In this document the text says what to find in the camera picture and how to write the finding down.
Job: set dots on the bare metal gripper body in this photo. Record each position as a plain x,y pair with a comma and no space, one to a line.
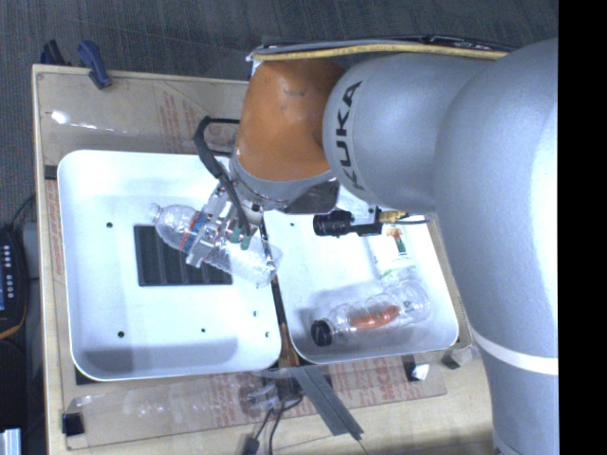
233,220

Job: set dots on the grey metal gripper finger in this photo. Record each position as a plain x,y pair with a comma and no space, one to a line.
215,205
200,253

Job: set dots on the clear bottle with red-blue label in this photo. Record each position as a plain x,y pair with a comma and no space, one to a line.
171,225

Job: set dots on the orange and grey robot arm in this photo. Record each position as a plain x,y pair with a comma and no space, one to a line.
408,131

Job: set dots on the black ribbed rectangular panel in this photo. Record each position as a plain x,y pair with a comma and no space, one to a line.
166,266

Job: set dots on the white plastic tray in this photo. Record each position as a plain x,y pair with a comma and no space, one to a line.
142,330
332,268

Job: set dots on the thin black and white rod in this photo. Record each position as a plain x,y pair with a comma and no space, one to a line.
283,320

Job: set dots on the brown cardboard board red print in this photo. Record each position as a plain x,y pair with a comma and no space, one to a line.
142,107

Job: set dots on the clear bottle with black cap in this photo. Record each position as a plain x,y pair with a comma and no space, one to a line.
365,318

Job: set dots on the white packet with green print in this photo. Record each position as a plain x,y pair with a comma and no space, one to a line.
393,256

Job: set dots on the black cylinder on white bracket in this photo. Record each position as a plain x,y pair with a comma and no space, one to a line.
333,224

